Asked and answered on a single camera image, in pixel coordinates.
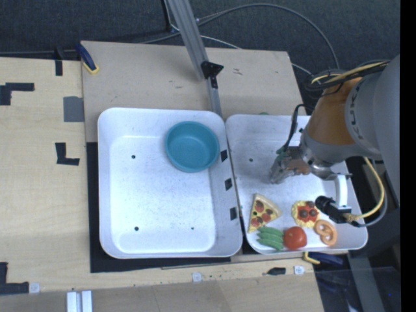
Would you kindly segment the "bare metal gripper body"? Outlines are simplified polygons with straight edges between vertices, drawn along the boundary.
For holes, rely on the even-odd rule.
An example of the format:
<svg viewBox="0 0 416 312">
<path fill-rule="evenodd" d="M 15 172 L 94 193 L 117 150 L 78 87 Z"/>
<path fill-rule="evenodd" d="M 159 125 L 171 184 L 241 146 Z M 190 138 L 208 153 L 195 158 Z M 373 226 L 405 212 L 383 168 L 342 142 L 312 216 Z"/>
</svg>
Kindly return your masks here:
<svg viewBox="0 0 416 312">
<path fill-rule="evenodd" d="M 332 163 L 315 157 L 308 147 L 282 146 L 277 151 L 277 162 L 280 162 L 283 174 L 306 176 L 313 174 L 323 180 L 334 180 L 338 174 L 332 171 Z"/>
</svg>

